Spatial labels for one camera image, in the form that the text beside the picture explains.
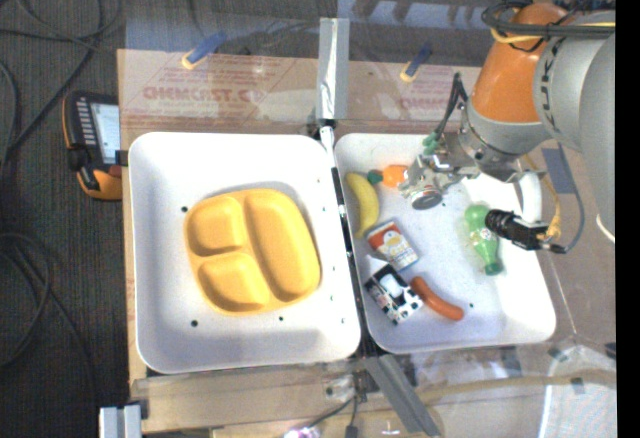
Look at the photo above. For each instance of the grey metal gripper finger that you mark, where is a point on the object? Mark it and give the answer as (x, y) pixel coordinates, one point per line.
(452, 178)
(412, 181)

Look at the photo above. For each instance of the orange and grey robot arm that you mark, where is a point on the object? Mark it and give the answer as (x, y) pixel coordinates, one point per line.
(505, 76)

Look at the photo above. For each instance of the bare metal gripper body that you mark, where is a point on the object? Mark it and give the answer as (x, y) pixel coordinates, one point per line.
(447, 156)

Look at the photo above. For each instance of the orange white and blue carton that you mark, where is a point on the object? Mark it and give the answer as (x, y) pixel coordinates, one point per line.
(392, 243)

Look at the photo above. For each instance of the orange carrot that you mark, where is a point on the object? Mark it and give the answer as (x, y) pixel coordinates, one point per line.
(395, 175)

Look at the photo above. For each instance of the black cylinder on white bracket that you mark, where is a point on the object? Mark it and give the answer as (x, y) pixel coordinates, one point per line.
(515, 228)

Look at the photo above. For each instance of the small red and white can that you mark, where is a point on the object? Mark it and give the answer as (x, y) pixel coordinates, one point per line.
(426, 200)

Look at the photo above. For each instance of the yellow divided plate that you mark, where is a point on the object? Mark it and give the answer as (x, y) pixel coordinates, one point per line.
(280, 241)

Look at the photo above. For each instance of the black and white carton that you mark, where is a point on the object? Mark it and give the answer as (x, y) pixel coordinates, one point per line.
(395, 298)

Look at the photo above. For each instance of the green bottle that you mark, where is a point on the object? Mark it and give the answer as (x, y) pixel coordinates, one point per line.
(482, 238)

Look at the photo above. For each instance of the orange sausage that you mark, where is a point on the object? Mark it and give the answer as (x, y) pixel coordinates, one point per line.
(437, 303)

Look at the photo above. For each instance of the brown cardboard board red print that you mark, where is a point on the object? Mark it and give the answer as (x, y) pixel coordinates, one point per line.
(210, 91)

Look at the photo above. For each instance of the yellow banana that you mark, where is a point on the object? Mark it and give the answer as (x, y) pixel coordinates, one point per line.
(367, 206)

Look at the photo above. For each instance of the white plastic tray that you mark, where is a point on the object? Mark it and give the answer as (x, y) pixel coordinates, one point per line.
(450, 316)
(165, 236)

